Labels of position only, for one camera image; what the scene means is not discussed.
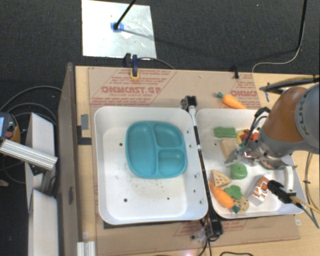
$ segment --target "black metal bar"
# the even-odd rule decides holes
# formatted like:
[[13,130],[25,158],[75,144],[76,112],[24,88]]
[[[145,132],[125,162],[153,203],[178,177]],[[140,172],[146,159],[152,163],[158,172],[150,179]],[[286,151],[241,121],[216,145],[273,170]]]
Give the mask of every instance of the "black metal bar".
[[304,0],[304,2],[303,2],[303,10],[302,10],[302,17],[301,17],[301,24],[300,24],[300,35],[299,35],[298,48],[301,47],[302,36],[303,36],[303,32],[304,32],[307,2],[308,2],[308,0]]
[[121,21],[124,19],[124,17],[127,15],[127,13],[130,11],[131,7],[134,5],[134,3],[136,2],[137,0],[133,0],[129,6],[127,7],[127,9],[124,11],[124,13],[122,14],[122,16],[120,17],[120,19],[117,21],[116,24],[113,25],[113,29],[114,30],[117,30],[118,27],[119,27],[119,24],[121,23]]

